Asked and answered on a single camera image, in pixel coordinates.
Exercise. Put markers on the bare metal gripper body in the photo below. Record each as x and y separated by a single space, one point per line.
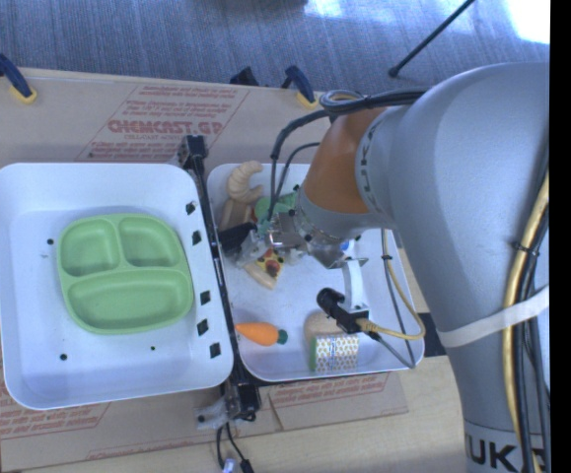
292 234

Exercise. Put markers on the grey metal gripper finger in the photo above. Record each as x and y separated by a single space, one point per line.
248 255

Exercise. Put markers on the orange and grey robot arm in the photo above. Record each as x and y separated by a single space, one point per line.
443 200

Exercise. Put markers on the yellow pizza slice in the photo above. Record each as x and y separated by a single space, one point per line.
266 266

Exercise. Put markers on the black bottle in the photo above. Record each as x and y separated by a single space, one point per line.
235 237

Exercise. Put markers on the green broccoli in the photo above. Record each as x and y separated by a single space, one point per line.
265 207

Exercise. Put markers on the thin black and white rod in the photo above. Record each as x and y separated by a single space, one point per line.
218 284

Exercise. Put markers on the white plastic tray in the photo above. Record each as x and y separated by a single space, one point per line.
295 308
117 377

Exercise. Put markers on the beige croissant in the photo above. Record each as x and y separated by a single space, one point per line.
243 182

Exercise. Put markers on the orange carrot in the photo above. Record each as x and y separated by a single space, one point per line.
258 333

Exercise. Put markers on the green divided plate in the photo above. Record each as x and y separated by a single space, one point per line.
124 274

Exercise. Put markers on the brown cardboard board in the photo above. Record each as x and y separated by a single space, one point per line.
68 116

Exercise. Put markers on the black cylinder on white bracket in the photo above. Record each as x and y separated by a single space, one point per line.
353 284

